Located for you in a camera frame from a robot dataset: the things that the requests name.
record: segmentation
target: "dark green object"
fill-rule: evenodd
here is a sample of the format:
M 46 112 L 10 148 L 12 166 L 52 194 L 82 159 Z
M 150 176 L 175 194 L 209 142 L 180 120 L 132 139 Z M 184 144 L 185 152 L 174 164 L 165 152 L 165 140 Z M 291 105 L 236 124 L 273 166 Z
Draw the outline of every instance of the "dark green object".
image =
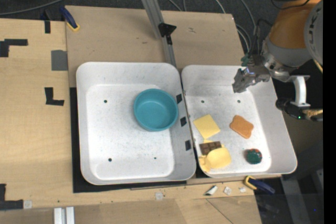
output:
M 249 62 L 250 57 L 248 56 L 248 54 L 245 54 L 242 58 L 241 58 L 241 66 L 242 67 L 246 67 L 247 63 Z
M 251 164 L 258 164 L 261 162 L 263 155 L 261 154 L 261 152 L 259 150 L 257 150 L 256 148 L 252 148 L 251 150 L 247 151 L 247 161 Z

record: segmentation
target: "black mat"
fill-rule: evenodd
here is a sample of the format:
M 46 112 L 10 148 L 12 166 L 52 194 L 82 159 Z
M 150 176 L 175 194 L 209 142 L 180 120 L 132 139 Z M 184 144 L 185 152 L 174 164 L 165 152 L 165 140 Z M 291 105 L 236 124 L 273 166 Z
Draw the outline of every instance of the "black mat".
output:
M 74 193 L 88 193 L 125 188 L 141 188 L 141 187 L 167 187 L 174 185 L 185 185 L 186 181 L 177 182 L 153 182 L 153 183 L 132 183 L 117 185 L 93 185 L 87 182 L 80 170 L 80 154 L 79 154 L 79 132 L 78 132 L 78 110 L 77 110 L 77 89 L 70 88 L 70 109 L 71 109 L 71 143 L 72 143 L 72 181 Z M 197 166 L 196 177 L 207 177 Z

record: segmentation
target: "gray tape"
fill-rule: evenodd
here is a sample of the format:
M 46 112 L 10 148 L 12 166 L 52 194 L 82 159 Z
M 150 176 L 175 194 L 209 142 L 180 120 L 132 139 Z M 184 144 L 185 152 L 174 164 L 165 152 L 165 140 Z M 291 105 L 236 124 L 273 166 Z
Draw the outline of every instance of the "gray tape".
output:
M 51 51 L 51 70 L 67 71 L 68 70 L 68 54 L 63 50 Z

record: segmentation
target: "yellow cheese slice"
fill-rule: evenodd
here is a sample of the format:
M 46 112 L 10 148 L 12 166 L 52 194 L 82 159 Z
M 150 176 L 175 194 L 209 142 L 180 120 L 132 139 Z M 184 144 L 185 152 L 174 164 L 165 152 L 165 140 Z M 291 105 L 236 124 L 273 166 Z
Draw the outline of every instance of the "yellow cheese slice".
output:
M 194 124 L 204 139 L 221 131 L 210 114 L 194 120 Z

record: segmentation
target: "small white piece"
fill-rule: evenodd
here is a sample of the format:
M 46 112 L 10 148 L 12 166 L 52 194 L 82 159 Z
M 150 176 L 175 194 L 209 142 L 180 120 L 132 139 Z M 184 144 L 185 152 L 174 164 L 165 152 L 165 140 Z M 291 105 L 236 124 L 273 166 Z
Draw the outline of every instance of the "small white piece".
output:
M 163 194 L 162 193 L 155 193 L 155 200 L 162 200 Z
M 230 189 L 229 187 L 225 187 L 225 189 L 223 190 L 223 192 L 224 192 L 226 195 L 230 195 L 231 192 L 232 192 L 232 189 Z
M 54 224 L 63 224 L 62 208 L 54 208 Z
M 31 200 L 24 200 L 23 201 L 23 208 L 30 209 L 33 207 L 33 202 Z
M 66 209 L 66 224 L 75 224 L 75 209 L 73 206 L 67 207 Z
M 217 186 L 211 187 L 207 192 L 205 192 L 203 195 L 210 196 L 213 195 L 218 190 Z
M 246 192 L 246 188 L 241 187 L 241 188 L 239 188 L 239 191 L 240 191 L 240 193 L 245 193 Z

